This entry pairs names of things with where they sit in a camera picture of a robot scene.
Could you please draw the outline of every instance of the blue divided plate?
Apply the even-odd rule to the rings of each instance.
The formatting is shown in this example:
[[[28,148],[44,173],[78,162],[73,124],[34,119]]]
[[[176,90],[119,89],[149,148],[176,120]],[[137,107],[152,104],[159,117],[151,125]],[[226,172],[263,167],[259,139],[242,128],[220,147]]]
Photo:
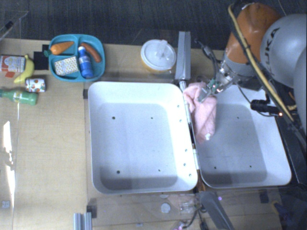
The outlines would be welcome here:
[[[57,79],[60,79],[62,81],[69,81],[69,82],[89,82],[89,81],[98,80],[104,74],[105,68],[106,68],[105,52],[104,52],[104,48],[100,40],[91,35],[64,34],[64,35],[59,35],[59,36],[54,37],[49,44],[49,49],[51,48],[53,44],[67,42],[67,41],[73,41],[74,44],[70,46],[67,50],[65,50],[62,54],[57,55],[57,56],[51,54],[48,57],[49,58],[49,68],[52,74]],[[97,63],[94,61],[93,57],[90,54],[88,54],[89,57],[91,58],[94,77],[90,79],[86,79],[81,75],[80,70],[78,72],[74,72],[74,73],[71,73],[65,76],[57,75],[55,73],[54,63],[58,60],[63,60],[65,58],[70,58],[72,56],[76,56],[78,60],[78,47],[81,43],[87,43],[90,46],[92,46],[101,57],[101,61]]]

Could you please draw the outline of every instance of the white lid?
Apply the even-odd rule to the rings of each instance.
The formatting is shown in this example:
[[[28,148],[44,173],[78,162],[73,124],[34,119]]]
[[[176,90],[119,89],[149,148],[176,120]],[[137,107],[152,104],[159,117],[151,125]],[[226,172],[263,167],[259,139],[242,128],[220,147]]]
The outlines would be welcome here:
[[[141,57],[147,66],[158,71],[169,70],[176,63],[176,52],[165,40],[147,41],[142,46]]]

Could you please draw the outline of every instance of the toy sausage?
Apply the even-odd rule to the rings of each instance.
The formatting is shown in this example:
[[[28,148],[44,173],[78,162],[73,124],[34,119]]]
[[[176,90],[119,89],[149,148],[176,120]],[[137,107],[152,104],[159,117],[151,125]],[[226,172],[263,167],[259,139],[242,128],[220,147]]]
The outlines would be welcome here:
[[[99,63],[101,61],[100,55],[92,46],[87,43],[81,43],[80,46],[85,47],[85,50],[94,58],[94,61],[96,63]]]

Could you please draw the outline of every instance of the pink cloth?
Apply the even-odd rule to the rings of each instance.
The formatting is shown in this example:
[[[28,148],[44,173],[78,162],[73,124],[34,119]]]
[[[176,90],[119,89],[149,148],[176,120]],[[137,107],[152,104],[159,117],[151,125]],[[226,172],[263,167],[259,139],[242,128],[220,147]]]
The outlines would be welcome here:
[[[191,83],[183,91],[183,96],[189,104],[195,138],[199,143],[209,140],[215,132],[215,116],[217,100],[215,96],[208,96],[203,103],[197,98],[201,88],[205,87],[204,82]]]

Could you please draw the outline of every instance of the yellow banana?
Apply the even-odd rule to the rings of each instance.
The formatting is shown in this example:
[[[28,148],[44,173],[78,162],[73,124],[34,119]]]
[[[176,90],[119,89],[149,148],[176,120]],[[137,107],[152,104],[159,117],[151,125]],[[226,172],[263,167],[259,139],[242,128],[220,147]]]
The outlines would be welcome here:
[[[26,78],[30,78],[34,73],[34,62],[29,58],[28,55],[25,58],[25,68],[22,74],[15,78],[14,83],[24,83]]]

